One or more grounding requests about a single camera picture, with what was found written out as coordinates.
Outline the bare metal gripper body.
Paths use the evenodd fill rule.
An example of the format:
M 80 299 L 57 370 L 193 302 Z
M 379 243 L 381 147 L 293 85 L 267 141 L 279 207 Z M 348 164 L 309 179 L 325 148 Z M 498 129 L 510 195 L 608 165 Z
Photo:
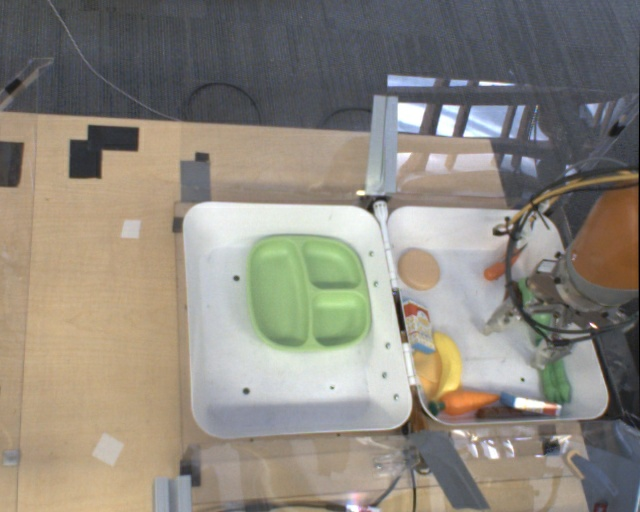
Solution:
M 597 301 L 597 287 L 582 278 L 565 256 L 542 260 L 526 284 L 534 297 L 531 311 L 549 313 L 553 331 L 601 327 L 603 305 Z

